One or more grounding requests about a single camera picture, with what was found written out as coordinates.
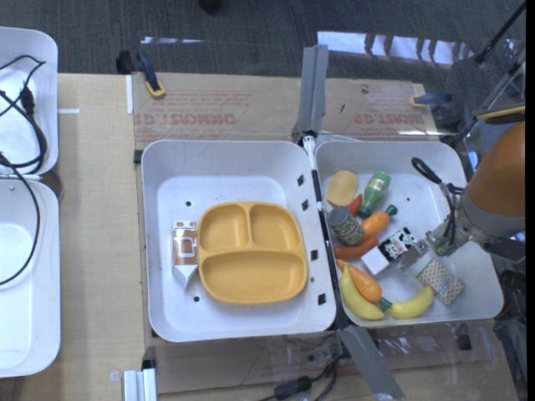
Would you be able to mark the orange carrot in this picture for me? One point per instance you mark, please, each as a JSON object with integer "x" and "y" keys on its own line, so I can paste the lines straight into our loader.
{"x": 365, "y": 284}
{"x": 375, "y": 222}

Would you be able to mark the brown and white carton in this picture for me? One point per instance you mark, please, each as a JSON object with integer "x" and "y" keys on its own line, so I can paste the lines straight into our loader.
{"x": 185, "y": 249}

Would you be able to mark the green bottle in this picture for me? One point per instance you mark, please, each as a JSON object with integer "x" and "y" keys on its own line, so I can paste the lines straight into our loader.
{"x": 373, "y": 192}

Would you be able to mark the yellow potato crisp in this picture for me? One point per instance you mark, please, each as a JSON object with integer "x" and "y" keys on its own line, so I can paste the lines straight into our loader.
{"x": 342, "y": 186}

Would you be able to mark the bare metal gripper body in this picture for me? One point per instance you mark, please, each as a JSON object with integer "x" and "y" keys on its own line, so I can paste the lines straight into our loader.
{"x": 450, "y": 235}

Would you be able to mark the orange sausage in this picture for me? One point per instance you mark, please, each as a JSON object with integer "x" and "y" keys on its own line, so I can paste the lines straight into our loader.
{"x": 355, "y": 250}
{"x": 355, "y": 204}

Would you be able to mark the patterned pale packet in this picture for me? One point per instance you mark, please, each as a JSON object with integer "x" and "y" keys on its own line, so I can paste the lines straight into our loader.
{"x": 441, "y": 282}

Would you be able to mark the white cow print carton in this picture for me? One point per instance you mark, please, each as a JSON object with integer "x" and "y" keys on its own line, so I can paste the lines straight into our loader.
{"x": 386, "y": 253}

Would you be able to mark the brown cardboard board red print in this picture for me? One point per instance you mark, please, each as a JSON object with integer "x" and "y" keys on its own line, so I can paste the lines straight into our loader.
{"x": 217, "y": 111}

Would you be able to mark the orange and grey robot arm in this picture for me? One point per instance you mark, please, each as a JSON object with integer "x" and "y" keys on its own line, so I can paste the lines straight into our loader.
{"x": 497, "y": 174}

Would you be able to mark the grey can green label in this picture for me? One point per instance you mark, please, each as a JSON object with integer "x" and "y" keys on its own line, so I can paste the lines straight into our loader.
{"x": 345, "y": 226}

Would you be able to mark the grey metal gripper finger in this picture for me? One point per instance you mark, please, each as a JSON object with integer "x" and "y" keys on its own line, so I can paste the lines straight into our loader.
{"x": 406, "y": 261}
{"x": 421, "y": 247}

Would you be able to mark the yellow banana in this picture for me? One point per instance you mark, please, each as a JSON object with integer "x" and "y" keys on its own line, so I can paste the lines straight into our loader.
{"x": 355, "y": 303}
{"x": 414, "y": 305}

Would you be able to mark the white plastic tray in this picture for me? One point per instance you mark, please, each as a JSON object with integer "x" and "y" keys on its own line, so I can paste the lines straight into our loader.
{"x": 25, "y": 307}
{"x": 238, "y": 324}
{"x": 422, "y": 207}
{"x": 16, "y": 140}

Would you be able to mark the orange divided plate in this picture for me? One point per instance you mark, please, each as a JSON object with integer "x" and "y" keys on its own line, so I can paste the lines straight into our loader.
{"x": 251, "y": 274}

